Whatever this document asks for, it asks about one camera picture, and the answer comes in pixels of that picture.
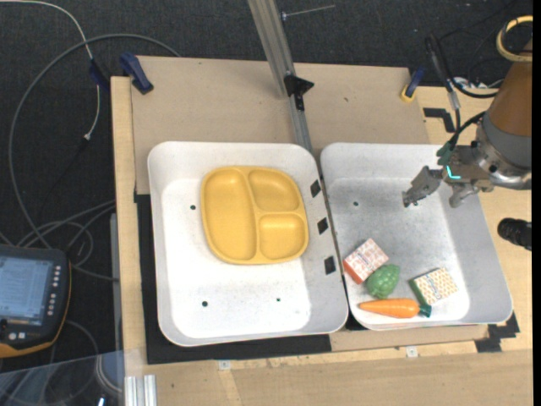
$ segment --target toy carrot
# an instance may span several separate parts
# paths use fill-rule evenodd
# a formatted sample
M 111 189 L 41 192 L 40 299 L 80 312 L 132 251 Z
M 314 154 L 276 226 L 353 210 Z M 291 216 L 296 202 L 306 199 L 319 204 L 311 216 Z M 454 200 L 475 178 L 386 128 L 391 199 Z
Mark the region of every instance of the toy carrot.
M 374 301 L 362 302 L 358 305 L 361 310 L 370 311 L 380 315 L 388 315 L 399 319 L 409 319 L 416 315 L 430 317 L 432 307 L 430 305 L 419 305 L 409 298 L 377 299 Z

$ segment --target yellow cable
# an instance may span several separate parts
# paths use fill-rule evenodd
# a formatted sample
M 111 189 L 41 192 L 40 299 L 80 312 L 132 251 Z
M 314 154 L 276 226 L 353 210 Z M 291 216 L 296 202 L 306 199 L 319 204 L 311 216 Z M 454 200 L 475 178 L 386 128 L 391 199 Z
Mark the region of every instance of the yellow cable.
M 503 36 L 511 29 L 515 28 L 519 24 L 523 23 L 532 23 L 533 22 L 533 15 L 524 15 L 522 17 L 517 17 L 509 21 L 507 24 L 503 26 L 503 28 L 498 33 L 498 36 L 496 37 L 496 48 L 498 49 L 498 52 L 507 60 L 511 60 L 512 62 L 522 62 L 522 63 L 531 63 L 533 62 L 533 55 L 521 55 L 521 54 L 515 54 L 514 52 L 510 52 L 505 48 L 503 43 Z

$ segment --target screen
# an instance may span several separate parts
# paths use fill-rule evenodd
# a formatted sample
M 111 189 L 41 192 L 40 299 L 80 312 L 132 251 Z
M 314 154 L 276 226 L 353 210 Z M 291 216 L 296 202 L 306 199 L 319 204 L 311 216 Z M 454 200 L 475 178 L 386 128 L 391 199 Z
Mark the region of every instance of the screen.
M 40 325 L 52 263 L 0 256 L 0 319 Z

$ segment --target red and white box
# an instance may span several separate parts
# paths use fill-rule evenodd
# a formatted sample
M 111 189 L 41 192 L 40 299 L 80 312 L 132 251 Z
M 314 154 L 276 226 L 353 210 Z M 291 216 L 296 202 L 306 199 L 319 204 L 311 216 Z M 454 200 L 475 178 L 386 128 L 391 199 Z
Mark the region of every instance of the red and white box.
M 342 263 L 347 274 L 360 284 L 388 260 L 389 256 L 372 239 L 368 239 Z

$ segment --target green toy vegetable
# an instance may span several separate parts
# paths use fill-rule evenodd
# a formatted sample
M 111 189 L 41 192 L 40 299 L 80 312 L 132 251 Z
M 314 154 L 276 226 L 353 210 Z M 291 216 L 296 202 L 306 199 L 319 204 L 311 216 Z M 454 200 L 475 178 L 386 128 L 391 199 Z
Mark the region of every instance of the green toy vegetable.
M 383 265 L 376 269 L 366 280 L 369 294 L 375 298 L 385 299 L 398 284 L 400 267 L 397 265 Z

